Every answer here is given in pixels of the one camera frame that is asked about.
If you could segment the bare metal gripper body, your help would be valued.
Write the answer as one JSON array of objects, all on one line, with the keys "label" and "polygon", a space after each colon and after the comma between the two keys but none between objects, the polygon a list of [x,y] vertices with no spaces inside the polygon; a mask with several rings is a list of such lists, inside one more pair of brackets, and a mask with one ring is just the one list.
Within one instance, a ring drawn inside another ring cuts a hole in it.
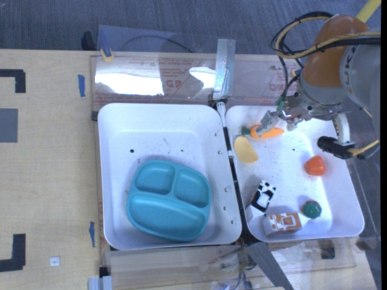
[{"label": "bare metal gripper body", "polygon": [[293,95],[278,98],[278,115],[287,123],[299,123],[312,118],[329,121],[340,112],[343,94],[329,95],[323,93],[310,97],[306,92],[295,92]]}]

